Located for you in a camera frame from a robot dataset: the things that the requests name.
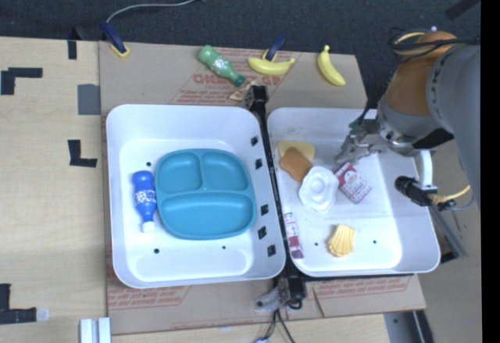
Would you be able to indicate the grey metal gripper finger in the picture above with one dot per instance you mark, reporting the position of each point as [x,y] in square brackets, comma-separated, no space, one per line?
[345,150]
[363,152]

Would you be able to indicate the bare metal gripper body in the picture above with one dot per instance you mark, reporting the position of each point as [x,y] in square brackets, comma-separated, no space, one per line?
[384,140]

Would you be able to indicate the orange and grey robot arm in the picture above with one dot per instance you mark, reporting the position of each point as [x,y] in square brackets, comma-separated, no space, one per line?
[414,87]

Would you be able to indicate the red and white carton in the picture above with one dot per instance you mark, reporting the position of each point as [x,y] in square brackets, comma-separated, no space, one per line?
[353,183]

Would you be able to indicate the pale yellow cheese slice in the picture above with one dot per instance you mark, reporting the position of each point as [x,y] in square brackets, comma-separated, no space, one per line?
[301,148]

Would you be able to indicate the white fried egg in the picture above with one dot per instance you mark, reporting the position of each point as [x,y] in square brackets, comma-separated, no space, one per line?
[318,189]

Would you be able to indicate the brown toast slice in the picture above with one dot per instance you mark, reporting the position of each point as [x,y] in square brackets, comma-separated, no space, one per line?
[295,164]

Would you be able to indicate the thin black rod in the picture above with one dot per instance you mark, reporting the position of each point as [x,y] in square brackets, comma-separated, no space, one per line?
[271,161]

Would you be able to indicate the white plastic tray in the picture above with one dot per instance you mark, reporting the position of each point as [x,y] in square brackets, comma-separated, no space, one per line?
[176,126]
[386,224]

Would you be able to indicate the yellow banana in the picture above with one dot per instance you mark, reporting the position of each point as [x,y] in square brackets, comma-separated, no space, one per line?
[269,66]
[329,70]

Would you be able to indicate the yellow shell-shaped biscuit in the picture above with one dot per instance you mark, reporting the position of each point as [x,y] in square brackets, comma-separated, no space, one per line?
[341,240]

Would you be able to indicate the red and white packet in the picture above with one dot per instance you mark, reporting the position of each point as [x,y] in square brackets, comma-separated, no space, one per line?
[293,234]

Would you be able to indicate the toy pizza slice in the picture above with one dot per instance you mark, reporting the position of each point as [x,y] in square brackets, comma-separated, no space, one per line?
[239,94]

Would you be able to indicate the blue divided plate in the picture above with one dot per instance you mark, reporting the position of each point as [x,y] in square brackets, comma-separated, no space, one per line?
[205,197]

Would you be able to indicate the green bottle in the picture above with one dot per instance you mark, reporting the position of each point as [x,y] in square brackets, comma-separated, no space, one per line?
[216,62]

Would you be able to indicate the brown cardboard board red print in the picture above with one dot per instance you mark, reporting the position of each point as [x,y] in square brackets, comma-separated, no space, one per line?
[156,76]

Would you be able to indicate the blue bottle white cap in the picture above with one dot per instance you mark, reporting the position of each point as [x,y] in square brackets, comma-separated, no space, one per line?
[143,197]

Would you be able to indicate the black cylinder on white bracket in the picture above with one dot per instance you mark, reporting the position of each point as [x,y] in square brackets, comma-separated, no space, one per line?
[426,169]

